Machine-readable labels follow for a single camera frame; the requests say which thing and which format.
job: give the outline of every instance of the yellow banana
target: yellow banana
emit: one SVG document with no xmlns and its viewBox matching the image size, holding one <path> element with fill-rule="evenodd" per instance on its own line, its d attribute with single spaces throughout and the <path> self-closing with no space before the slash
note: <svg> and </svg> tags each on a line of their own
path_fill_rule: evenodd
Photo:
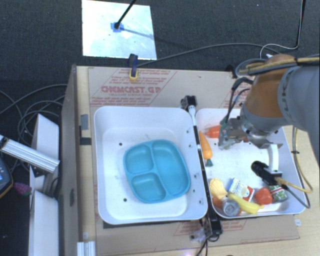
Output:
<svg viewBox="0 0 320 256">
<path fill-rule="evenodd" d="M 228 198 L 236 201 L 240 205 L 241 210 L 250 214 L 255 214 L 259 209 L 262 209 L 264 207 L 263 205 L 254 202 L 248 202 L 233 193 L 229 193 Z"/>
</svg>

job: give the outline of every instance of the black device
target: black device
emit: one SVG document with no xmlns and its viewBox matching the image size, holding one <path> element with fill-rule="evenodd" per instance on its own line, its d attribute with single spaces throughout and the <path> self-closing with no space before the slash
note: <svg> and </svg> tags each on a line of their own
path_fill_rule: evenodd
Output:
<svg viewBox="0 0 320 256">
<path fill-rule="evenodd" d="M 11 172 L 5 161 L 0 157 L 0 198 L 2 198 L 14 185 Z"/>
</svg>

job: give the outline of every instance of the tin can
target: tin can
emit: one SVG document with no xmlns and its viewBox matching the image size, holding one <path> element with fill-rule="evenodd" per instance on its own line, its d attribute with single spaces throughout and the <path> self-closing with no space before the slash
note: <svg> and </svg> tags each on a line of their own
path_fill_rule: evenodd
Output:
<svg viewBox="0 0 320 256">
<path fill-rule="evenodd" d="M 228 217 L 235 217 L 240 212 L 240 205 L 235 200 L 228 199 L 222 203 L 222 210 Z"/>
<path fill-rule="evenodd" d="M 281 186 L 274 185 L 268 186 L 268 188 L 272 195 L 273 203 L 283 202 L 288 199 L 286 191 Z"/>
</svg>

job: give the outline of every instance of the red tomato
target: red tomato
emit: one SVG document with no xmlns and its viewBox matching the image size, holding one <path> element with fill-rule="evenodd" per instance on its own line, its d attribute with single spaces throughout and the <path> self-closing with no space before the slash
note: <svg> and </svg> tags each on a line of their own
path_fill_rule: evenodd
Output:
<svg viewBox="0 0 320 256">
<path fill-rule="evenodd" d="M 272 195 L 266 187 L 260 188 L 255 193 L 254 198 L 259 205 L 269 205 L 272 203 Z"/>
</svg>

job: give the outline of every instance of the orange carrot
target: orange carrot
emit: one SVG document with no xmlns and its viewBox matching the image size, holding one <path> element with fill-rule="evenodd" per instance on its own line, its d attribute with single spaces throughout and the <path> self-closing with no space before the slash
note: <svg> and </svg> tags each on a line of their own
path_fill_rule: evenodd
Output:
<svg viewBox="0 0 320 256">
<path fill-rule="evenodd" d="M 205 137 L 205 135 L 199 131 L 200 144 L 202 149 L 202 155 L 204 159 L 212 158 L 212 150 L 211 147 Z"/>
</svg>

